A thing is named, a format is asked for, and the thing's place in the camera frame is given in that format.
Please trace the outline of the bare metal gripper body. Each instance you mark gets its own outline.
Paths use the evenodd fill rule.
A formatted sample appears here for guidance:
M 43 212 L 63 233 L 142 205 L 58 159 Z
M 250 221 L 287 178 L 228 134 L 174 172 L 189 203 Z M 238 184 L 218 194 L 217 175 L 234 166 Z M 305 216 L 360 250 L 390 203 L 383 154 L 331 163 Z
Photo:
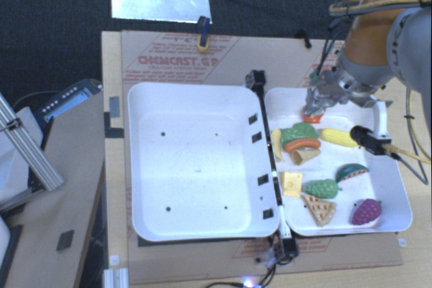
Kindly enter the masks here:
M 372 107 L 377 101 L 373 96 L 376 91 L 376 86 L 362 84 L 346 71 L 327 70 L 320 74 L 315 88 L 315 100 L 329 98 L 331 107 L 344 105 L 348 101 L 359 107 Z

